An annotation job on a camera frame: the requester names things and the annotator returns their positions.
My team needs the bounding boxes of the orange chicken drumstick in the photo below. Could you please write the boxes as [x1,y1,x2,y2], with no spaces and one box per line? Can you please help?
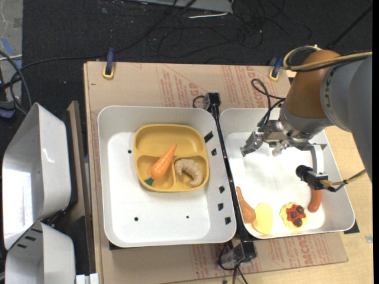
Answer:
[235,186,257,224]

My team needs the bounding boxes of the white plastic tray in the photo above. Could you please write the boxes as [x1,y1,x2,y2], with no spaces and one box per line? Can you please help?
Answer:
[219,108,356,240]
[97,105,237,248]

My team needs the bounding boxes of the orange carrot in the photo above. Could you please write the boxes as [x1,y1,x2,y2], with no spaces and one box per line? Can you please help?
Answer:
[144,143,178,187]

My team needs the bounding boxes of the thin black rod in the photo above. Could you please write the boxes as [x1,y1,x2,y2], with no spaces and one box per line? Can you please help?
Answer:
[210,104,248,243]

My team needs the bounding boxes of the yellow spaghetti with meatballs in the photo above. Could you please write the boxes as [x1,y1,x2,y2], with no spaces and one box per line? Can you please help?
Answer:
[279,201,307,230]

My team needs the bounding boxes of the yellow divided plate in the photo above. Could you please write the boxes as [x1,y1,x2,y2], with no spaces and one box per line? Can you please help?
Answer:
[133,124,210,193]

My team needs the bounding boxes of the yellow potato slice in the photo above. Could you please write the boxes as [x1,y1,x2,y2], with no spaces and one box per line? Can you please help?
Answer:
[252,202,274,235]

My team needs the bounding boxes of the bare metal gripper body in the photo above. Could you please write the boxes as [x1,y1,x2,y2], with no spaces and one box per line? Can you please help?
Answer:
[260,119,311,151]

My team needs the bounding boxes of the black block with thin wires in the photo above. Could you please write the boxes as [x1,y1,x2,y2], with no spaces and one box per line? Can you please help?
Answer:
[203,92,221,112]
[220,240,257,268]

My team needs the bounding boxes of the black cylinder on white bracket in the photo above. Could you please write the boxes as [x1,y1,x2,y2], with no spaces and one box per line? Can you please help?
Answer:
[295,143,330,191]

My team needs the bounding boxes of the orange sausage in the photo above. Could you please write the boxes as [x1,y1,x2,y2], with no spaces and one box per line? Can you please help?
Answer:
[307,188,323,214]

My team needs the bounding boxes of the brown cardboard board red print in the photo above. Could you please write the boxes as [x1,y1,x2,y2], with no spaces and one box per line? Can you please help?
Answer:
[83,61,349,284]

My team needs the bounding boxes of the beige croissant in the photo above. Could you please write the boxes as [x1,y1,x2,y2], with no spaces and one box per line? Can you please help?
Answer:
[174,158,205,188]

